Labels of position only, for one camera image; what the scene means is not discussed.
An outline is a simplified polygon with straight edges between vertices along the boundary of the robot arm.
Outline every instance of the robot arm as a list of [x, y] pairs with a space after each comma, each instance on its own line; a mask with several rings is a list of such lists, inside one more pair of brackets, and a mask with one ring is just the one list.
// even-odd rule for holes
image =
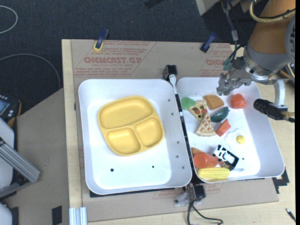
[[[287, 119], [291, 115], [286, 113], [287, 107], [281, 110], [284, 107], [284, 83], [271, 80], [270, 77], [287, 64], [295, 64], [296, 0], [269, 0], [260, 17], [255, 14], [256, 2], [253, 1], [249, 10], [251, 17], [257, 21], [256, 27], [244, 48], [243, 56], [235, 59], [230, 56], [225, 61], [224, 71], [227, 73], [220, 75], [217, 93], [229, 95], [242, 85], [249, 86], [252, 81], [273, 84], [277, 96], [275, 103], [257, 101], [255, 108], [273, 119]], [[266, 109], [269, 106], [275, 107], [270, 114]]]

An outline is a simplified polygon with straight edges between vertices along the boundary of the green toy vegetable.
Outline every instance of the green toy vegetable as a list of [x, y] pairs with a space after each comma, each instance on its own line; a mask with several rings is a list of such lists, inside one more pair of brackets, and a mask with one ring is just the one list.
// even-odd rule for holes
[[187, 110], [191, 106], [195, 106], [195, 105], [196, 105], [196, 102], [193, 99], [189, 98], [189, 97], [184, 97], [181, 100], [181, 106], [182, 106], [182, 109], [184, 109], [184, 110]]
[[220, 121], [224, 120], [224, 119], [227, 117], [228, 112], [229, 112], [228, 107], [224, 107], [224, 108], [222, 108], [219, 112], [217, 112], [216, 114], [214, 114], [214, 115], [210, 118], [210, 120], [211, 120], [212, 122], [220, 122]]

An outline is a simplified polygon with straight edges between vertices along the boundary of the yellow divided plate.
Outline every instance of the yellow divided plate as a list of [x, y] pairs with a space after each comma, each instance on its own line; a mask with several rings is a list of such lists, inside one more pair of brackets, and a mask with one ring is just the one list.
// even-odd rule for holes
[[104, 105], [98, 123], [108, 146], [121, 156], [158, 145], [164, 128], [153, 105], [144, 97], [130, 96]]

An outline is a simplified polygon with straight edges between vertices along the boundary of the white cable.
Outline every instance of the white cable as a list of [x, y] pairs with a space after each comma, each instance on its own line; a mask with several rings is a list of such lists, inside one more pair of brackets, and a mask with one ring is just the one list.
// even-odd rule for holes
[[13, 9], [11, 9], [10, 7], [6, 7], [6, 6], [3, 6], [3, 5], [0, 5], [0, 8], [6, 8], [6, 9], [12, 11], [12, 12], [15, 14], [15, 23], [14, 23], [14, 25], [12, 25], [12, 26], [11, 26], [9, 29], [7, 29], [7, 30], [0, 31], [0, 34], [2, 34], [2, 33], [5, 33], [5, 32], [8, 32], [9, 30], [13, 29], [13, 28], [16, 26], [16, 24], [17, 24], [17, 22], [18, 22], [18, 14], [17, 14]]
[[6, 60], [8, 58], [14, 58], [14, 57], [19, 57], [19, 56], [30, 56], [30, 57], [39, 58], [39, 59], [45, 61], [47, 64], [49, 64], [50, 67], [52, 67], [52, 69], [55, 71], [55, 74], [56, 74], [57, 80], [58, 80], [58, 87], [59, 87], [59, 89], [61, 89], [61, 82], [60, 82], [59, 73], [57, 72], [57, 70], [55, 69], [54, 65], [51, 62], [49, 62], [48, 60], [46, 60], [45, 58], [43, 58], [41, 56], [34, 55], [34, 54], [31, 54], [31, 53], [19, 53], [19, 54], [13, 54], [13, 55], [10, 55], [10, 56], [4, 57], [4, 58], [0, 58], [0, 62], [3, 61], [3, 60]]

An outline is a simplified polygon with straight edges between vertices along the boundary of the blue clamp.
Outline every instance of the blue clamp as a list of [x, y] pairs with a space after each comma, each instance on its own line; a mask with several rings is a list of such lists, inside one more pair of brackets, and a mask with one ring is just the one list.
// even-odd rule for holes
[[210, 47], [210, 44], [215, 40], [216, 36], [217, 34], [215, 32], [212, 32], [210, 34], [210, 37], [207, 39], [207, 41], [201, 46], [200, 50], [206, 53]]
[[98, 41], [94, 44], [94, 51], [99, 52], [103, 47], [103, 40], [107, 39], [109, 30], [106, 28], [102, 28]]

